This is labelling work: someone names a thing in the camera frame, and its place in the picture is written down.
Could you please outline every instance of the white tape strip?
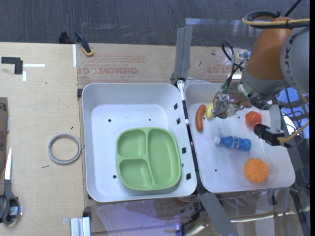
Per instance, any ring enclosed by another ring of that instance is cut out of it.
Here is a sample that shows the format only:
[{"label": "white tape strip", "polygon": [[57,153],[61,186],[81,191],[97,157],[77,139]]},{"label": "white tape strip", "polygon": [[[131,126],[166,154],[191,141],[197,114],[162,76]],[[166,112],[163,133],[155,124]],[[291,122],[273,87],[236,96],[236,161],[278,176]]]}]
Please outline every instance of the white tape strip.
[{"label": "white tape strip", "polygon": [[240,80],[242,78],[242,74],[233,74],[232,79],[233,80]]},{"label": "white tape strip", "polygon": [[26,71],[23,71],[22,73],[22,80],[23,82],[26,82]]},{"label": "white tape strip", "polygon": [[77,67],[77,48],[75,44],[72,45],[73,67]]},{"label": "white tape strip", "polygon": [[23,67],[45,67],[46,64],[24,64]]}]

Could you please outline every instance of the black tape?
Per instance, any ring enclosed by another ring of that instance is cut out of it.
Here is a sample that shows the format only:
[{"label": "black tape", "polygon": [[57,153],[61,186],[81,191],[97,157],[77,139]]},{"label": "black tape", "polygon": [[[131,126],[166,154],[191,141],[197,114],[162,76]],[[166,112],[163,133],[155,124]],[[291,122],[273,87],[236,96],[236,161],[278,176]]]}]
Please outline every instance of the black tape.
[{"label": "black tape", "polygon": [[78,97],[82,96],[82,91],[83,91],[83,89],[80,89],[80,88],[77,90],[77,96]]},{"label": "black tape", "polygon": [[2,57],[2,64],[14,64],[14,74],[23,74],[23,60],[14,57]]}]

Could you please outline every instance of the metal bracket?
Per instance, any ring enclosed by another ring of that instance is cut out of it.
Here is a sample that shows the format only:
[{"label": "metal bracket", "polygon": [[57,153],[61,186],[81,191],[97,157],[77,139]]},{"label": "metal bracket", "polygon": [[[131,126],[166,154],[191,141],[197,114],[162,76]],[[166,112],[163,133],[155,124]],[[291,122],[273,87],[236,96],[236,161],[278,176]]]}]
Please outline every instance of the metal bracket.
[{"label": "metal bracket", "polygon": [[238,236],[215,194],[211,192],[204,193],[199,195],[199,199],[221,236]]},{"label": "metal bracket", "polygon": [[274,133],[284,133],[283,130],[281,130],[281,119],[282,115],[279,109],[278,105],[270,105],[269,109],[270,114],[270,132]]},{"label": "metal bracket", "polygon": [[175,69],[171,77],[172,81],[177,78],[186,79],[188,77],[191,38],[192,26],[177,29]]},{"label": "metal bracket", "polygon": [[70,236],[91,236],[90,217],[71,218]]}]

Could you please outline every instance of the clamp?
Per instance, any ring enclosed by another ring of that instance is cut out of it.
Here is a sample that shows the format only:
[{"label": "clamp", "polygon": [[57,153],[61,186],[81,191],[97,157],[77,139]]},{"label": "clamp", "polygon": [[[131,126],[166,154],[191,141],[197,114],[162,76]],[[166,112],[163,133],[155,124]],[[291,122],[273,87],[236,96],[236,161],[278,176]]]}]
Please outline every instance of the clamp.
[{"label": "clamp", "polygon": [[89,46],[89,43],[87,42],[87,40],[85,39],[85,37],[83,36],[83,34],[79,31],[75,32],[75,36],[77,38],[77,41],[81,43],[82,45],[82,51],[84,52],[84,54],[88,57],[91,57],[94,54],[93,49]]}]

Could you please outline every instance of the toy hot dog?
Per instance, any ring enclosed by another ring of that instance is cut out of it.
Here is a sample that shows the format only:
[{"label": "toy hot dog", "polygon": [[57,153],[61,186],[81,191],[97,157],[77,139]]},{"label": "toy hot dog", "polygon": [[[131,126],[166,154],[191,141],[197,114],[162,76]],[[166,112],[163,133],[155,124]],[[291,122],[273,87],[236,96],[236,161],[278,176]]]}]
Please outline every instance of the toy hot dog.
[{"label": "toy hot dog", "polygon": [[198,131],[202,131],[203,130],[203,123],[202,123],[202,119],[203,119],[203,115],[206,112],[206,105],[200,105],[200,107],[197,109],[196,112],[196,128]]}]

